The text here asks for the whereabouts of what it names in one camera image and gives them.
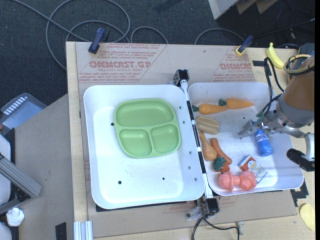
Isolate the orange carrot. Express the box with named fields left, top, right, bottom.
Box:
left=192, top=103, right=229, bottom=116
left=218, top=97, right=255, bottom=110

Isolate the black cylinder on white bracket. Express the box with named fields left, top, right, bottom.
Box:
left=286, top=132, right=316, bottom=173

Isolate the tan hot dog bun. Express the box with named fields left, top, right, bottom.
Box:
left=195, top=115, right=221, bottom=135

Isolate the pale yellow oval toy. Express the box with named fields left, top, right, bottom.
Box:
left=299, top=202, right=316, bottom=231

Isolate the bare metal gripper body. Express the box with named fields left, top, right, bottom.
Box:
left=256, top=114, right=309, bottom=139

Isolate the orange sausage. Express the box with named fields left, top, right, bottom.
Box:
left=210, top=137, right=233, bottom=166

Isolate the thin black and white rod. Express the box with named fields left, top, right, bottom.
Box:
left=180, top=79, right=214, bottom=199

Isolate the yellow banana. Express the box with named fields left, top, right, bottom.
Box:
left=265, top=42, right=285, bottom=70

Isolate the blue bottle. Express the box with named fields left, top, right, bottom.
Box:
left=254, top=128, right=274, bottom=157

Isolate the orange and white carton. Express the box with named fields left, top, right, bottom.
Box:
left=237, top=154, right=268, bottom=184

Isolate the white plastic tray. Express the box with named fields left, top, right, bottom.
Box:
left=187, top=81, right=305, bottom=197
left=83, top=84, right=207, bottom=210

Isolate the brown cardboard board red print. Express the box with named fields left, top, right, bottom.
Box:
left=74, top=41, right=305, bottom=239

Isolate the pink bone-shaped toy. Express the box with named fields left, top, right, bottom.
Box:
left=217, top=170, right=258, bottom=192

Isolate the white plastic bottle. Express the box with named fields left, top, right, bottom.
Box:
left=5, top=206, right=26, bottom=228

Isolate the green divided plate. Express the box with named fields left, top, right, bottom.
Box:
left=113, top=97, right=182, bottom=159

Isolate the red strawberry with green top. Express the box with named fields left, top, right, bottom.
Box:
left=212, top=156, right=231, bottom=173

